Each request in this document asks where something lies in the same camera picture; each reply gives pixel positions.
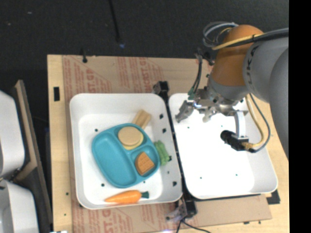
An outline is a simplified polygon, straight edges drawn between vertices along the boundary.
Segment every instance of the yellow cable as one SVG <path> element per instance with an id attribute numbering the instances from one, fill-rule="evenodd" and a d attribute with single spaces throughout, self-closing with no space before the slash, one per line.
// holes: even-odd
<path id="1" fill-rule="evenodd" d="M 243 142 L 242 145 L 248 150 L 248 149 L 251 149 L 251 148 L 255 148 L 255 147 L 258 147 L 260 146 L 261 144 L 263 144 L 263 141 L 264 141 L 264 135 L 263 135 L 263 131 L 259 125 L 259 123 L 257 122 L 256 118 L 255 118 L 255 115 L 253 114 L 253 110 L 252 110 L 252 107 L 251 107 L 251 103 L 250 103 L 250 100 L 249 100 L 249 97 L 248 95 L 246 95 L 246 104 L 247 104 L 247 107 L 248 107 L 248 110 L 249 110 L 249 113 L 251 114 L 252 116 L 252 119 L 254 120 L 259 132 L 260 132 L 260 135 L 261 135 L 261 140 L 258 142 L 258 143 L 250 143 L 250 142 Z"/>
<path id="2" fill-rule="evenodd" d="M 242 37 L 242 38 L 239 38 L 239 39 L 236 39 L 236 40 L 233 40 L 233 41 L 228 41 L 228 42 L 225 42 L 223 44 L 217 45 L 217 46 L 213 47 L 212 49 L 213 50 L 219 50 L 219 49 L 225 48 L 225 47 L 227 47 L 229 45 L 239 43 L 241 41 L 245 41 L 245 40 L 250 40 L 252 38 L 256 38 L 257 36 L 260 36 L 260 35 L 263 35 L 263 33 Z"/>
<path id="3" fill-rule="evenodd" d="M 225 28 L 224 30 L 222 30 L 216 37 L 219 37 L 220 35 L 222 35 L 224 32 L 226 32 L 227 30 L 232 29 L 232 28 Z"/>

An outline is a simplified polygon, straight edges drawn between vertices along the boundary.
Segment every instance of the green toy object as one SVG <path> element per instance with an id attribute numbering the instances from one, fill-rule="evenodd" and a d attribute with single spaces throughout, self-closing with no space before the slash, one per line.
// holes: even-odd
<path id="1" fill-rule="evenodd" d="M 188 92 L 188 100 L 194 100 L 194 88 L 191 87 L 191 89 Z"/>
<path id="2" fill-rule="evenodd" d="M 161 141 L 157 141 L 154 142 L 154 145 L 159 154 L 161 166 L 166 165 L 167 162 L 170 160 L 170 156 L 165 149 L 164 143 Z"/>

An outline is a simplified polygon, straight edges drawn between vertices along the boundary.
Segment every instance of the black floor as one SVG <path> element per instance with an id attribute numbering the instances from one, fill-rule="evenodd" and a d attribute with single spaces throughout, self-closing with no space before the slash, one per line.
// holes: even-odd
<path id="1" fill-rule="evenodd" d="M 0 90 L 25 82 L 45 165 L 48 129 L 47 55 L 193 58 L 213 21 L 264 32 L 289 27 L 289 0 L 0 0 Z"/>

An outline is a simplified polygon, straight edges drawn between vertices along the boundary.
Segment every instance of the wire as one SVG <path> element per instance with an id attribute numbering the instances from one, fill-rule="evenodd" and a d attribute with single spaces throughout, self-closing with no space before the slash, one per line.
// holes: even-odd
<path id="1" fill-rule="evenodd" d="M 213 50 L 219 50 L 222 48 L 227 48 L 227 47 L 236 47 L 248 43 L 253 43 L 253 42 L 258 42 L 258 41 L 263 41 L 263 40 L 274 40 L 278 38 L 283 38 L 287 37 L 289 35 L 289 29 L 280 29 L 280 30 L 274 30 L 270 31 L 267 33 L 262 33 L 262 34 L 254 34 L 251 36 L 246 36 L 242 37 L 233 41 L 228 41 L 223 44 L 217 45 L 212 47 Z"/>
<path id="2" fill-rule="evenodd" d="M 37 119 L 37 120 L 40 121 L 40 122 L 49 124 L 49 122 L 48 122 L 47 120 L 45 120 L 45 119 L 43 119 L 43 118 L 40 118 L 40 117 L 38 117 L 38 116 L 33 116 L 33 119 Z"/>
<path id="3" fill-rule="evenodd" d="M 208 24 L 204 29 L 203 29 L 203 44 L 206 47 L 212 48 L 215 47 L 217 45 L 219 45 L 218 43 L 218 36 L 221 35 L 224 30 L 222 30 L 219 34 L 217 34 L 216 38 L 214 40 L 211 40 L 209 38 L 209 35 L 214 32 L 215 30 L 219 30 L 223 27 L 225 27 L 225 31 L 228 30 L 228 28 L 234 28 L 238 26 L 238 24 L 234 23 L 234 22 L 212 22 L 210 24 Z"/>
<path id="4" fill-rule="evenodd" d="M 180 228 L 181 223 L 183 223 L 183 224 L 187 225 L 188 227 L 193 228 L 193 229 L 195 229 L 195 230 L 198 230 L 198 231 L 203 231 L 203 232 L 207 232 L 207 233 L 211 233 L 210 231 L 203 230 L 203 229 L 200 229 L 200 228 L 196 228 L 196 227 L 194 227 L 194 226 L 192 226 L 192 225 L 190 225 L 190 224 L 186 223 L 186 222 L 185 222 L 185 217 L 179 221 L 179 224 L 178 224 L 178 227 L 177 227 L 176 233 L 178 233 L 178 232 L 179 232 L 179 228 Z"/>
<path id="5" fill-rule="evenodd" d="M 116 17 L 116 13 L 115 13 L 115 9 L 114 9 L 114 6 L 113 6 L 113 2 L 112 0 L 108 0 L 109 2 L 109 7 L 110 7 L 110 12 L 111 12 L 111 16 L 112 16 L 112 21 L 113 21 L 113 24 L 114 24 L 114 27 L 115 27 L 115 32 L 116 32 L 116 42 L 119 44 L 119 46 L 121 48 L 124 48 L 125 44 L 121 38 L 121 35 L 120 35 L 120 31 L 119 31 L 119 27 L 118 27 L 118 22 L 117 22 L 117 17 Z"/>
<path id="6" fill-rule="evenodd" d="M 242 142 L 242 145 L 248 150 L 250 148 L 256 148 L 258 146 L 260 146 L 261 144 L 263 144 L 263 141 L 264 141 L 264 135 L 263 135 L 263 131 L 258 123 L 258 121 L 256 120 L 256 117 L 254 115 L 254 111 L 252 110 L 252 107 L 251 107 L 251 102 L 249 100 L 249 97 L 246 96 L 246 104 L 247 104 L 247 107 L 248 107 L 248 110 L 249 110 L 249 113 L 253 119 L 253 121 L 255 122 L 259 132 L 260 132 L 260 135 L 261 135 L 261 140 L 258 142 L 258 143 L 250 143 L 250 142 Z"/>
<path id="7" fill-rule="evenodd" d="M 264 120 L 264 122 L 265 122 L 265 124 L 266 124 L 266 126 L 267 126 L 267 129 L 268 129 L 268 137 L 267 137 L 266 141 L 264 142 L 264 144 L 263 144 L 259 149 L 257 149 L 257 150 L 255 150 L 255 149 L 249 149 L 250 152 L 252 152 L 252 153 L 257 153 L 257 152 L 259 152 L 260 150 L 262 150 L 262 149 L 268 144 L 268 142 L 269 142 L 269 140 L 270 140 L 270 137 L 271 137 L 271 129 L 270 129 L 270 126 L 269 126 L 269 123 L 268 123 L 267 119 L 265 118 L 265 116 L 264 116 L 263 113 L 261 112 L 260 108 L 258 107 L 258 105 L 257 105 L 257 103 L 256 103 L 256 101 L 255 101 L 255 99 L 254 99 L 254 97 L 253 97 L 253 95 L 250 93 L 249 96 L 251 97 L 251 99 L 252 99 L 254 105 L 256 106 L 258 112 L 260 113 L 260 115 L 261 115 L 262 119 Z"/>
<path id="8" fill-rule="evenodd" d="M 193 85 L 193 92 L 194 93 L 196 93 L 196 91 L 199 87 L 199 84 L 200 84 L 201 75 L 202 75 L 202 63 L 203 63 L 203 57 L 201 54 L 197 54 L 196 57 L 199 60 L 199 68 L 198 68 L 198 74 L 197 74 L 196 80 L 194 82 L 195 86 Z"/>

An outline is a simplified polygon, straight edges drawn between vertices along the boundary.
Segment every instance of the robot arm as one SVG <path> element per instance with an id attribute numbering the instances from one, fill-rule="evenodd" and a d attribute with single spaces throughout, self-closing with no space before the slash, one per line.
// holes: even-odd
<path id="1" fill-rule="evenodd" d="M 288 158 L 288 29 L 264 34 L 249 25 L 212 24 L 217 29 L 219 25 L 227 26 L 221 31 L 228 31 L 223 43 L 212 46 L 205 41 L 208 47 L 220 49 L 207 86 L 194 90 L 193 101 L 183 103 L 176 120 L 187 118 L 196 109 L 205 114 L 204 122 L 222 113 L 234 116 L 238 123 L 239 116 L 233 107 L 252 93 L 270 103 L 274 124 Z M 241 143 L 243 139 L 239 139 L 238 129 L 236 138 Z M 222 135 L 222 139 L 231 137 L 226 136 L 228 132 Z"/>

